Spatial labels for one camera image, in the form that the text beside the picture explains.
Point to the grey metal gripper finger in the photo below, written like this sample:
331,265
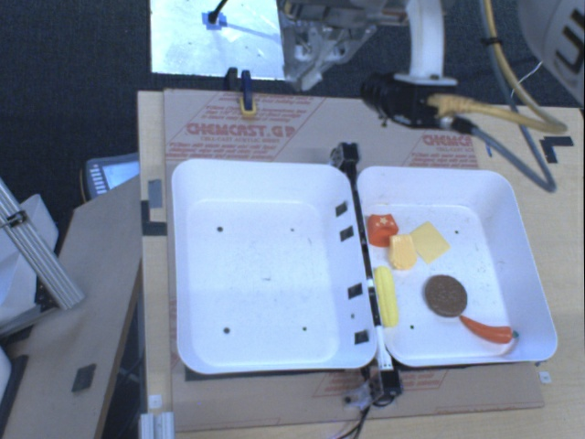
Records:
297,57
340,44

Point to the brown cardboard board red print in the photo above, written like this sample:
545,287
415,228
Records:
292,126

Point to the red cube with yellow stars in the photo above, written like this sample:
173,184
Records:
380,230

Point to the thin black and white rod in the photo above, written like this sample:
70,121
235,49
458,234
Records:
365,254

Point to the orange toy bread piece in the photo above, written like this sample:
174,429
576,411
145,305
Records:
402,252

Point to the white plastic tray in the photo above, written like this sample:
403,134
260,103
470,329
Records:
484,263
260,272

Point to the yellow toy cheese slice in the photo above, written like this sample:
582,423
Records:
430,243

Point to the yellow toy corn cob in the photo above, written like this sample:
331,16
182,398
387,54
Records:
386,295

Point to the brown round biscuit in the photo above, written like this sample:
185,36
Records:
445,296

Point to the orange toy carrot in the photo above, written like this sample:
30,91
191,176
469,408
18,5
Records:
489,331

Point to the black cylinder on white bracket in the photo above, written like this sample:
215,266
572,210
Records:
411,103

